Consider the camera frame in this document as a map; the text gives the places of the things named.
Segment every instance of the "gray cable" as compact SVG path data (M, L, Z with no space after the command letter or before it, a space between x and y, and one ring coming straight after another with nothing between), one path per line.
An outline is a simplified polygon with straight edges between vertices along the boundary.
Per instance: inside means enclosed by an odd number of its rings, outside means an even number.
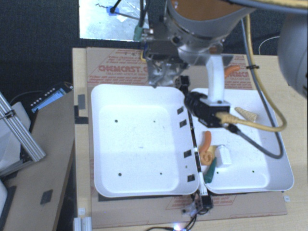
M267 4L267 3L262 3L258 1L252 1L252 0L229 0L229 2L242 5L242 6L246 6L246 7L263 9L263 10L273 10L273 11L278 11L278 12L283 12L283 13L308 15L307 9L290 8L286 6Z
M251 62L251 58L250 58L250 55L249 55L249 52L248 52L248 45L247 45L247 35L246 35L246 31L245 31L245 25L244 25L244 20L242 19L241 20L241 23L242 23L242 31L243 31L243 38L244 38L244 45L245 45L245 51L246 51L246 54L247 54L247 60L248 60L248 64L251 66L252 65L252 62ZM270 123L273 127L275 127L275 122L274 122L274 119L270 113L270 109L269 109L269 106L265 100L265 97L261 91L261 88L258 84L258 81L256 79L256 75L254 73L254 71L252 69L250 69L250 72L251 72L251 75L252 75L252 79L254 81L254 84L256 86L256 89L259 93L259 96L261 98L261 101L263 103L263 106L266 110L266 113L270 119ZM275 135L276 135L276 138L277 138L277 142L279 144L279 149L280 149L280 154L279 155L275 155L275 154L272 154L270 153L269 151L265 150L263 147L261 147L260 145L258 145L257 143L255 143L252 139L250 139L249 137L247 137L246 135L244 135L242 132L240 132L240 134L238 133L238 135L240 135L242 138L244 138L245 140L247 140L248 142L250 142L252 145L254 145L256 148L258 148L261 152L263 152L264 154L272 157L272 158L275 158L275 159L280 159L282 158L283 156L283 143L282 143L282 139L281 139L281 136L278 132L275 132Z

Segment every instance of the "empty white tray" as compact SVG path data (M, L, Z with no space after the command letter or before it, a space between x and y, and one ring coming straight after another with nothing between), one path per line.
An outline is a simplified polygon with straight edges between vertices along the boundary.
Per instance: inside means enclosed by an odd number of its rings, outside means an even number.
M103 84L91 94L94 182L106 197L191 194L199 185L184 95Z
M193 91L207 94L207 89ZM256 90L225 90L225 100L231 104L231 114L244 119L234 110L235 107L241 107L257 114L256 122L271 126ZM193 118L193 124L198 145L203 141L203 132L209 130L212 133L211 144L224 144L230 152L232 164L226 168L216 168L213 181L206 184L210 191L217 194L283 191L293 186L294 177L284 147L283 157L273 159L224 128L207 128L196 117ZM275 133L240 124L237 126L265 149L279 154Z

